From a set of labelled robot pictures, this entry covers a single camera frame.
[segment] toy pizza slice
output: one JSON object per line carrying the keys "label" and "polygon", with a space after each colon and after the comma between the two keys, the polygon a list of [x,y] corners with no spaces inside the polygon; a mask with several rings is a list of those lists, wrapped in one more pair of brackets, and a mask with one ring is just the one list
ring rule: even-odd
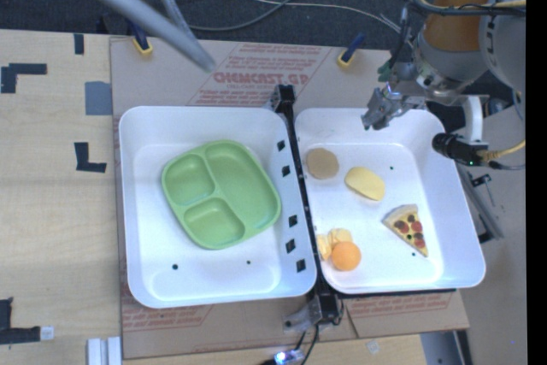
{"label": "toy pizza slice", "polygon": [[405,204],[394,209],[384,220],[384,225],[412,248],[427,257],[427,245],[416,204]]}

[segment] green divided plate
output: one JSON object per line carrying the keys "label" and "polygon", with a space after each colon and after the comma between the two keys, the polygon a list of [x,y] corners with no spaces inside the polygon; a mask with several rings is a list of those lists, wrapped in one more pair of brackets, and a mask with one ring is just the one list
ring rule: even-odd
{"label": "green divided plate", "polygon": [[162,187],[180,225],[210,250],[257,235],[281,213],[279,194],[262,165],[232,140],[202,144],[170,160]]}

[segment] blue clamp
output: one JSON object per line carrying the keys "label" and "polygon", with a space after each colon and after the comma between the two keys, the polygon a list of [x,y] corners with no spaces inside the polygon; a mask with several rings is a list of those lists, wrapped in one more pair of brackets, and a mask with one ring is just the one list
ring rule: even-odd
{"label": "blue clamp", "polygon": [[365,41],[365,34],[364,32],[359,32],[357,36],[353,39],[351,44],[348,46],[348,49],[346,49],[344,52],[342,52],[337,59],[337,64],[341,68],[347,68],[351,64],[351,60],[353,59],[353,54],[359,47],[364,43]]}
{"label": "blue clamp", "polygon": [[148,55],[149,53],[151,53],[153,49],[152,44],[148,42],[144,29],[128,19],[126,19],[126,22],[127,25],[131,28],[131,32],[134,37],[133,44],[135,45],[137,50],[143,55]]}

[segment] cardboard sheet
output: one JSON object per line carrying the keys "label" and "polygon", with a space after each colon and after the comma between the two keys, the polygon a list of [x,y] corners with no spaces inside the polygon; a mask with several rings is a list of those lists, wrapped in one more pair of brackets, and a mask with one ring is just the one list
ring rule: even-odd
{"label": "cardboard sheet", "polygon": [[[121,260],[121,319],[125,359],[264,346],[293,346],[300,333],[285,333],[283,317],[306,297],[149,309],[129,292],[120,184],[118,122],[139,105],[267,107],[277,84],[292,84],[297,114],[306,108],[364,108],[387,51],[358,50],[351,65],[336,59],[344,48],[203,41],[218,68],[206,74],[167,44],[139,54],[130,38],[110,44],[118,236]],[[320,342],[373,338],[468,327],[460,293],[363,297],[345,300],[339,326],[321,332]]]}

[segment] orange ball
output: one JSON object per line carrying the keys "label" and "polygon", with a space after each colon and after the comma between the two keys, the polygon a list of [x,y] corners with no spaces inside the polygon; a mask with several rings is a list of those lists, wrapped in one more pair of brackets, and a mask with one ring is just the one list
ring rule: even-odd
{"label": "orange ball", "polygon": [[361,250],[353,242],[338,242],[332,248],[332,264],[340,271],[351,271],[361,262]]}

